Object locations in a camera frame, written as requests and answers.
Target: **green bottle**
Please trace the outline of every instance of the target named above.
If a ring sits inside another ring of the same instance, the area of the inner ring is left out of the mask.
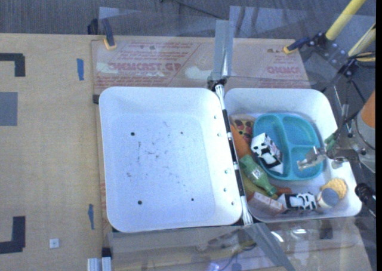
[[[251,182],[265,189],[269,196],[273,196],[277,192],[277,188],[269,183],[267,173],[253,160],[251,155],[243,156],[239,161],[239,166]]]

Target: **blue plate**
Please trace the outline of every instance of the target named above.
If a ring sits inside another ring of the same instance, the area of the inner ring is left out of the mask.
[[[323,163],[299,170],[297,161],[305,159],[305,154],[313,147],[320,147],[317,133],[310,122],[290,114],[263,114],[255,120],[253,136],[266,133],[283,153],[282,174],[268,170],[263,161],[259,163],[269,176],[278,180],[303,181],[315,178],[322,172]]]

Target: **blue tape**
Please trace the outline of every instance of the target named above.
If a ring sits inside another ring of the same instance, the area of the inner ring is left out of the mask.
[[[93,210],[93,204],[89,204],[88,215],[89,215],[91,229],[94,230],[94,210]]]
[[[78,58],[77,59],[77,72],[78,72],[78,78],[80,81],[85,80],[84,79],[84,61],[83,59]]]
[[[0,126],[17,126],[17,92],[0,92]]]

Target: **black tape marking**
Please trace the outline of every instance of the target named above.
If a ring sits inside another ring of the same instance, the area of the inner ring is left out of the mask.
[[[99,102],[100,102],[100,96],[94,94],[94,95],[93,95],[93,103],[95,103],[95,104],[99,104]]]
[[[231,128],[230,128],[230,124],[229,124],[229,119],[228,119],[228,114],[227,114],[227,110],[226,109],[223,110],[223,118],[224,118],[224,123],[226,125],[227,133],[231,132]]]
[[[14,76],[25,77],[25,57],[23,54],[0,53],[0,61],[13,61]]]
[[[228,143],[229,143],[229,147],[230,147],[230,150],[231,150],[232,161],[234,163],[238,162],[238,159],[236,158],[235,148],[233,146],[233,139],[229,137],[228,138]]]
[[[0,254],[22,252],[25,248],[25,216],[13,217],[11,241],[0,242]]]
[[[236,181],[238,182],[239,194],[240,194],[240,196],[245,196],[244,186],[243,186],[243,183],[241,181],[240,170],[236,169],[235,174],[236,174]]]

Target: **yellow handle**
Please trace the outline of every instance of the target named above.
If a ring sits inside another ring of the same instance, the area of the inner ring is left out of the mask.
[[[330,41],[334,41],[365,1],[366,0],[351,0],[338,19],[336,19],[334,24],[326,32],[325,37]]]
[[[352,47],[351,50],[347,53],[349,57],[355,56],[356,54],[359,54],[363,52],[372,42],[375,41],[376,37],[376,29],[375,29],[375,23],[370,27],[369,30],[359,39],[357,43]]]

